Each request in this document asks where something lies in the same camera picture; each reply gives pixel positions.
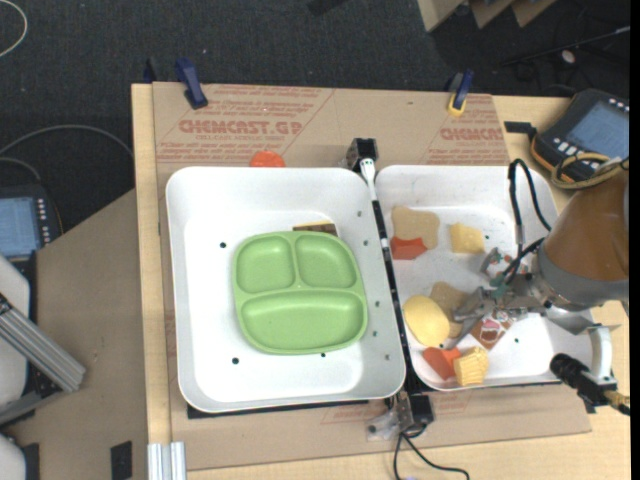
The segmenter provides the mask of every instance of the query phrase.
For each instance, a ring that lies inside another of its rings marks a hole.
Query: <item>orange cap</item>
[[[282,157],[273,151],[258,151],[251,162],[251,167],[286,167]]]

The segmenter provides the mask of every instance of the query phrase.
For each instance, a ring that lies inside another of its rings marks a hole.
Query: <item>orange toy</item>
[[[251,162],[251,167],[285,167],[282,157],[274,151],[258,151]]]
[[[461,355],[462,354],[457,347],[454,347],[451,350],[429,347],[422,353],[424,360],[438,375],[440,375],[442,380],[455,377],[456,371],[453,368],[453,362]]]
[[[427,252],[422,238],[413,240],[401,240],[397,236],[391,239],[391,255],[394,260],[414,260]]]

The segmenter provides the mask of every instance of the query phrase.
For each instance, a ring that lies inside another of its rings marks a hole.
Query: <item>white cable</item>
[[[27,36],[27,30],[29,30],[29,20],[27,20],[27,15],[24,13],[24,11],[20,9],[20,7],[18,7],[13,2],[10,2],[9,0],[0,0],[0,4],[7,4],[8,6],[13,7],[16,11],[20,13],[20,16],[22,16],[22,20],[24,21],[24,30],[22,31],[22,35],[15,43],[13,43],[13,45],[11,45],[6,50],[0,52],[0,59],[1,59],[5,55],[15,50],[18,46],[20,46],[22,41],[24,41],[24,38]]]

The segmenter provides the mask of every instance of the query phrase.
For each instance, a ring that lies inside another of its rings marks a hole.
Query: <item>toy food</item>
[[[447,315],[429,297],[414,295],[404,303],[402,309],[409,329],[425,347],[437,347],[449,336]]]
[[[397,236],[391,238],[391,256],[394,260],[414,260],[427,252],[422,238],[401,240]]]
[[[391,220],[393,235],[400,240],[420,238],[427,249],[435,249],[438,246],[440,218],[435,213],[396,206],[391,211]]]
[[[507,311],[495,310],[486,315],[471,329],[471,336],[477,339],[487,350],[496,346],[498,341],[514,324],[515,319]]]
[[[336,225],[329,220],[300,224],[298,226],[293,226],[293,230],[294,231],[316,231],[318,233],[329,233],[330,235],[338,236],[338,230],[336,229]]]
[[[454,347],[451,350],[445,350],[439,347],[429,347],[422,353],[424,360],[438,375],[440,375],[442,380],[447,380],[448,378],[455,376],[456,372],[453,367],[453,362],[461,355],[462,354],[457,347]]]
[[[464,304],[469,294],[457,290],[444,281],[438,281],[431,289],[430,297],[442,308],[449,319],[449,338],[457,338],[462,332],[462,324],[453,320],[452,311]]]
[[[479,229],[458,222],[451,226],[449,231],[453,252],[466,254],[483,254],[485,252],[484,236]]]
[[[489,355],[482,347],[473,347],[453,361],[456,379],[461,386],[482,384],[489,370]]]

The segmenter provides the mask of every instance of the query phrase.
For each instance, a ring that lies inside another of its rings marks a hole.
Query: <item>wooden table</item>
[[[544,128],[566,106],[560,98],[495,97],[501,122],[527,121]],[[142,315],[149,443],[169,443],[172,439],[168,394],[168,374],[161,251],[158,238],[158,188],[155,178],[153,94],[149,85],[132,87],[133,131],[136,155],[136,192],[142,287]],[[530,160],[524,135],[505,135],[510,156]],[[568,196],[554,190],[559,208]],[[604,324],[623,323],[613,334],[614,371],[621,392],[629,393],[628,319],[617,303],[594,311]],[[494,444],[429,449],[428,457],[438,464],[467,469],[474,480],[495,478],[630,478],[630,419],[609,408],[590,416],[589,434]],[[216,443],[211,443],[216,453]],[[455,475],[426,466],[413,452],[400,454],[402,476],[455,478]],[[238,468],[198,471],[190,479],[387,479],[393,478],[392,454],[365,454],[330,459],[294,461]]]

